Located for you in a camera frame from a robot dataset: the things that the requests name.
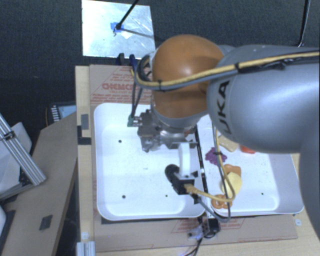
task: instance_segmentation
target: yellow cable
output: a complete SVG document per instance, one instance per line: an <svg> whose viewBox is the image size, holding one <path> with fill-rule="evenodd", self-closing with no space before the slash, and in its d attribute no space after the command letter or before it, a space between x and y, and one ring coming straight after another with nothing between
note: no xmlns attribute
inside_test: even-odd
<svg viewBox="0 0 320 256"><path fill-rule="evenodd" d="M272 56L272 57L265 57L265 58L259 58L255 60L248 60L244 62L238 63L238 68L239 69L244 69L244 68L249 68L249 67L254 67L254 66L259 66L259 65L265 65L268 63L276 62L276 61L281 61L285 59L296 59L296 58L309 58L309 57L318 57L320 55L319 51L313 51L313 52L302 52L302 53L292 53L292 54L285 54L285 55L280 55L280 56ZM149 62L149 58L145 60L143 63L143 66L145 66L146 63ZM217 75L220 73L224 72L229 72L229 71L234 71L236 70L236 66L234 64L231 65L226 65L222 67L217 67L213 69L209 69L197 74L193 74L187 77L183 77L180 79L175 79L171 81L162 81L161 82L161 87L168 87L168 86L173 86L173 85L178 85L181 83L189 82L195 79L211 76L211 75ZM144 81L139 77L139 74L135 74L135 78L137 82L143 86L148 86L148 87L158 87L159 82L157 81Z"/></svg>
<svg viewBox="0 0 320 256"><path fill-rule="evenodd" d="M215 130L214 136L215 136L215 139L216 139L216 152L220 152L220 145L219 145L219 138L218 138L218 130L217 129ZM227 175L226 169L224 167L224 163L222 161L221 155L218 154L217 157L218 157L218 161L219 161L220 166L221 166L222 171L223 171L223 176L224 176L226 182L228 183L228 185L229 185L229 187L231 189L232 197L229 197L229 198L216 197L216 196L214 196L212 194L209 194L209 193L206 193L206 192L203 192L203 191L197 189L192 184L185 184L184 188L185 188L187 193L202 195L202 196L205 196L207 198L211 198L213 200L217 200L218 202L231 203L236 198L236 193L235 193L234 187L232 186L232 184L231 184L231 182L230 182L230 180L228 178L228 175Z"/></svg>

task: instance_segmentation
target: white tray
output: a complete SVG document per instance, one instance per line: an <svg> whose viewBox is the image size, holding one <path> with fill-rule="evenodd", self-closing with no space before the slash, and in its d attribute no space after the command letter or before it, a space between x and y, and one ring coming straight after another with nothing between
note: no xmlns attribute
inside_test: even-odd
<svg viewBox="0 0 320 256"><path fill-rule="evenodd" d="M206 153L214 147L212 123L208 115L198 122L199 140L208 191L222 194L218 167L205 160ZM243 153L239 148L229 152L225 164L241 167L242 187L231 207L231 216L295 214L303 210L298 176L290 154ZM214 209L227 216L226 209Z"/></svg>
<svg viewBox="0 0 320 256"><path fill-rule="evenodd" d="M148 106L139 105L136 113ZM177 149L144 152L138 128L127 127L130 104L104 103L94 111L97 208L111 221L194 218L204 212L189 195L178 195L165 175L170 164L179 166ZM191 157L198 159L197 149ZM191 168L200 170L199 161ZM195 186L203 189L201 174Z"/></svg>
<svg viewBox="0 0 320 256"><path fill-rule="evenodd" d="M136 115L147 105L139 105ZM97 208L111 221L194 218L204 209L189 195L177 195L165 175L170 164L179 165L177 149L162 146L158 151L142 151L138 128L127 127L130 104L104 103L94 111ZM221 178L216 165L205 160L214 146L211 120L204 116L198 123L199 140L208 190L221 194ZM240 166L242 188L231 207L231 216L293 214L304 205L299 180L289 154L247 154L237 149L228 152L226 164ZM192 170L200 170L196 149L191 150ZM203 190L201 175L195 186ZM227 210L214 209L227 216Z"/></svg>

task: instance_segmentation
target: white object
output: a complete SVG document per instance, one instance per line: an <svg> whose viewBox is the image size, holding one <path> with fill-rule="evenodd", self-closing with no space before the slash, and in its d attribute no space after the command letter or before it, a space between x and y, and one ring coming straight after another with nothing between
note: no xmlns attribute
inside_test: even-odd
<svg viewBox="0 0 320 256"><path fill-rule="evenodd" d="M94 241L77 242L76 256L96 256L96 243Z"/></svg>
<svg viewBox="0 0 320 256"><path fill-rule="evenodd" d="M81 239L83 240L89 239L89 232L81 232Z"/></svg>
<svg viewBox="0 0 320 256"><path fill-rule="evenodd" d="M191 170L191 157L190 157L190 144L187 142L181 142L178 148L179 151L179 174L180 177L189 176Z"/></svg>
<svg viewBox="0 0 320 256"><path fill-rule="evenodd" d="M205 160L206 153L214 147L211 119L208 115L198 122L199 140L208 191L222 194L218 167ZM240 148L229 152L220 150L227 159L224 164L241 167L242 187L231 207L231 216L295 214L303 210L299 179L290 154L243 153ZM226 209L215 209L227 216Z"/></svg>
<svg viewBox="0 0 320 256"><path fill-rule="evenodd" d="M21 122L11 128L24 149L29 152L32 142ZM0 194L19 184L20 165L0 141Z"/></svg>
<svg viewBox="0 0 320 256"><path fill-rule="evenodd" d="M298 219L298 218L296 218L295 220L294 220L294 222L295 222L295 225L296 226L302 226L302 222L301 222L301 219Z"/></svg>
<svg viewBox="0 0 320 256"><path fill-rule="evenodd" d="M137 115L148 107L138 105ZM162 145L144 152L138 128L127 127L130 113L131 105L120 103L104 103L94 111L99 213L111 221L200 216L204 208L190 195L178 195L165 175L168 165L179 166L178 150ZM203 189L197 149L190 155L196 159L191 172L199 171L195 186Z"/></svg>

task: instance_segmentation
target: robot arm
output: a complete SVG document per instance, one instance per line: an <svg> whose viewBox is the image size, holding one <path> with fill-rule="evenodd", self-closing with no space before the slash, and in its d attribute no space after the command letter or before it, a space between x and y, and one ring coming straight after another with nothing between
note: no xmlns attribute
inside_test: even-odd
<svg viewBox="0 0 320 256"><path fill-rule="evenodd" d="M183 140L208 112L217 129L232 141L259 152L300 153L301 193L320 237L319 53L316 58L288 57L249 68L235 65L319 50L268 45L225 50L190 35L169 39L159 48L152 63L157 91L152 93L148 129L152 132L147 135L155 143L149 149ZM181 79L213 68L217 72L206 73L206 79L193 83ZM144 86L137 78L136 74L135 81ZM171 80L180 85L176 82L164 90L164 82ZM140 132L141 142L145 135Z"/></svg>

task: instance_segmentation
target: wire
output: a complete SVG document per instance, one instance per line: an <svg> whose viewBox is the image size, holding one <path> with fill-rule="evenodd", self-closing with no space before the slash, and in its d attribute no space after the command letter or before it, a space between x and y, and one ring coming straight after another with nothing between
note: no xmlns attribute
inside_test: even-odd
<svg viewBox="0 0 320 256"><path fill-rule="evenodd" d="M199 239L196 247L195 247L192 251L190 251L188 254L186 254L186 255L184 255L184 256L190 256L190 255L192 255L193 253L194 253L194 254L193 254L192 256L196 256L197 253L198 253L198 250L199 250L199 247L200 247L201 242L202 242L202 238Z"/></svg>
<svg viewBox="0 0 320 256"><path fill-rule="evenodd" d="M234 190L234 187L232 186L229 178L228 178L228 175L227 175L227 172L226 172L226 169L223 165L223 161L222 161L222 157L221 157L221 154L220 154L220 145L219 145L219 139L218 139L218 130L215 129L215 143L216 143L216 152L218 153L217 154L217 158L218 158L218 161L219 161L219 164L220 164L220 168L222 169L222 172L223 172L223 177L224 179L226 180L226 182L228 183L229 187L230 187L230 190L231 190L231 193L232 193L232 197L228 198L226 196L226 198L219 198L217 196L214 196L212 194L209 194L209 193L206 193L204 191L201 191L199 189L197 189L194 185L192 184L185 184L184 185L184 188L186 190L187 193L192 193L192 194L198 194L198 195L202 195L202 196L205 196L207 198L211 198L213 200L217 200L218 202L224 202L224 203L230 203L232 202L235 198L236 198L236 193L235 193L235 190Z"/></svg>
<svg viewBox="0 0 320 256"><path fill-rule="evenodd" d="M217 141L217 138L218 138L218 135L217 135L217 129L216 127L214 126L214 124L212 123L212 132L213 132L213 143L214 143L214 147L217 149L218 148L218 141ZM222 181L222 185L223 185L223 188L224 188L224 192L225 192L225 197L226 198L229 198L228 196L228 191L227 191L227 188L226 188L226 182L225 182L225 179L224 179L224 172L222 170L222 166L220 164L220 161L217 161L217 166L218 166L218 170L219 170L219 173L220 173L220 177L221 177L221 181ZM230 211L230 203L227 202L227 209L228 209L228 221L230 220L231 218L231 211Z"/></svg>
<svg viewBox="0 0 320 256"><path fill-rule="evenodd" d="M206 209L213 217L215 217L218 221L222 222L222 223L227 223L230 219L231 219L231 215L228 214L227 218L221 217L218 214L216 214L213 210L211 210L204 202L201 201L201 198L199 197L196 200L200 205L203 206L204 209Z"/></svg>
<svg viewBox="0 0 320 256"><path fill-rule="evenodd" d="M131 13L131 11L135 8L136 4L139 2L139 0L135 0L133 2L133 4L130 6L129 10L125 13L125 15L123 16L123 18L121 19L121 21L119 23L116 24L116 26L113 29L113 32L117 30L121 29L122 24L125 22L126 18L128 17L128 15Z"/></svg>
<svg viewBox="0 0 320 256"><path fill-rule="evenodd" d="M312 58L319 57L319 51L311 52L300 52L292 54L284 54L279 56L265 57L255 60L243 61L238 64L231 64L222 67L217 67L209 69L197 74L193 74L180 79L175 79L171 81L150 81L146 74L143 72L143 66L149 63L150 57L148 55L144 56L138 63L137 69L134 72L134 80L138 86L141 88L147 88L151 90L167 91L175 90L181 87L189 86L196 83L205 82L212 79L217 79L221 77L233 76L238 74L241 70L259 67L267 65L270 63L285 61L287 59L301 59L301 58Z"/></svg>
<svg viewBox="0 0 320 256"><path fill-rule="evenodd" d="M139 104L139 101L140 101L140 98L141 98L141 95L142 95L142 92L143 92L143 89L140 88L139 89L139 92L138 92L138 96L136 98L136 83L133 83L133 87L132 87L132 108L131 108L131 118L134 118L135 117L135 114L136 114L136 110L137 110L137 107L138 107L138 104Z"/></svg>
<svg viewBox="0 0 320 256"><path fill-rule="evenodd" d="M307 21L308 21L310 2L311 2L311 0L305 0L304 1L300 38L299 38L299 43L297 44L298 47L301 47L301 46L304 45L303 40L304 40L305 30L306 30Z"/></svg>
<svg viewBox="0 0 320 256"><path fill-rule="evenodd" d="M216 233L210 232L210 233L208 233L207 235L205 235L204 238L206 238L206 239L211 239L211 238L214 238L215 236L216 236Z"/></svg>

